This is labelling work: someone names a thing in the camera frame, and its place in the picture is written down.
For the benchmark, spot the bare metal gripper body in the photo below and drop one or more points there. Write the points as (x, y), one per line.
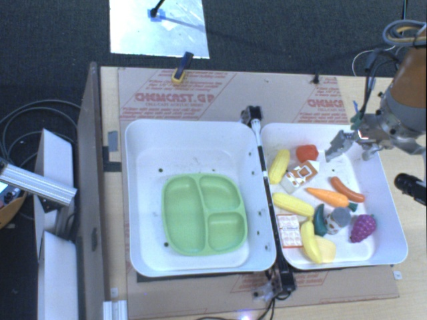
(388, 135)

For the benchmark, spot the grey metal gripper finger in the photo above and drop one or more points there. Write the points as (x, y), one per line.
(370, 150)
(338, 143)

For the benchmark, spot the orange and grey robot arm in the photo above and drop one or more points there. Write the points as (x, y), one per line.
(408, 78)

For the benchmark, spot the red tomato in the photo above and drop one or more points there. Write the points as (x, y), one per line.
(306, 152)

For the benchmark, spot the white plastic tray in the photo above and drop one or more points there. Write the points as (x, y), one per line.
(377, 192)
(187, 152)

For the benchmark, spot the orange sausage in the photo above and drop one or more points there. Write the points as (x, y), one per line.
(347, 189)

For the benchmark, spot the orange and white carton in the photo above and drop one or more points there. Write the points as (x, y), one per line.
(302, 173)

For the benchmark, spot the orange carrot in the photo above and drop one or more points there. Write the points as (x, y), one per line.
(328, 196)

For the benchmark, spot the yellow corn cob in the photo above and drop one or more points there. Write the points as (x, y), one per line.
(292, 203)
(279, 167)

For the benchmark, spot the small can with grey lid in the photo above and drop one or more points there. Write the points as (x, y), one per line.
(339, 219)

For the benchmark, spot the purple grapes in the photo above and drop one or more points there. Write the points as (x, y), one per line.
(363, 228)

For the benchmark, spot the thin black and white rod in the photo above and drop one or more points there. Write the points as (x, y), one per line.
(263, 172)

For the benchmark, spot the dark green curved vegetable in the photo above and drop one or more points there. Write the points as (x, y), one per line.
(319, 222)

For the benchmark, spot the brown cardboard board red print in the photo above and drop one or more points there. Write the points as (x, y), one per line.
(267, 92)

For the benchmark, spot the white and red packet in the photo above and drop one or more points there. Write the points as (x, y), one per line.
(289, 230)

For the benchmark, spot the yellow banana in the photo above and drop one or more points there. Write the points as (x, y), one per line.
(310, 242)

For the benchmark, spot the yellow wedge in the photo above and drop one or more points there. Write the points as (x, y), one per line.
(327, 249)

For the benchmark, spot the green divided plate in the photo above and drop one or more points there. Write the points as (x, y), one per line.
(187, 212)

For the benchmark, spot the black cylinder on white bracket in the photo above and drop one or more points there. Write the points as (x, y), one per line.
(412, 185)

